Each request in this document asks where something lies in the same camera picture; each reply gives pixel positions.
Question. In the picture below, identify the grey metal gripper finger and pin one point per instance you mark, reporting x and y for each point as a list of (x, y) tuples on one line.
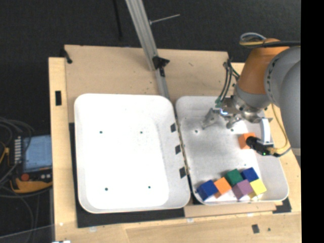
[(209, 119), (231, 121)]

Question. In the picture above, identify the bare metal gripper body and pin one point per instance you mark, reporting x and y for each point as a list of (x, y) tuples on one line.
[(246, 113)]

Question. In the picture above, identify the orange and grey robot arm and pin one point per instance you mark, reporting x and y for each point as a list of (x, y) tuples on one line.
[(281, 80)]

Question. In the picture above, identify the orange cube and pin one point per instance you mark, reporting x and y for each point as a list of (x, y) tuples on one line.
[(222, 185), (243, 140)]

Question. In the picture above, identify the white plastic tray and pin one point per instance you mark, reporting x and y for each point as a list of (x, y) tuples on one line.
[(217, 151), (126, 156)]

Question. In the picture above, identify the green cube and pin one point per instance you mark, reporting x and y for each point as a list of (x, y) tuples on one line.
[(234, 176)]

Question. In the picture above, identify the blue cube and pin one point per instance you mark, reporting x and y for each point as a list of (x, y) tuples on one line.
[(207, 189), (249, 174)]

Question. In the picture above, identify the purple cube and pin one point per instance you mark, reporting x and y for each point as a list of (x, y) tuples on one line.
[(241, 188)]

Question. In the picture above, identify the yellow cube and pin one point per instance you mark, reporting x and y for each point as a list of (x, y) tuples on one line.
[(258, 187)]

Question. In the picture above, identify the brown cardboard board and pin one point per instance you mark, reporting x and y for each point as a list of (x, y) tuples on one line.
[(114, 72)]

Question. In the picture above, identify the black cylinder on white bracket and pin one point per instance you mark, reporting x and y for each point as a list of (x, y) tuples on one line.
[(255, 142)]

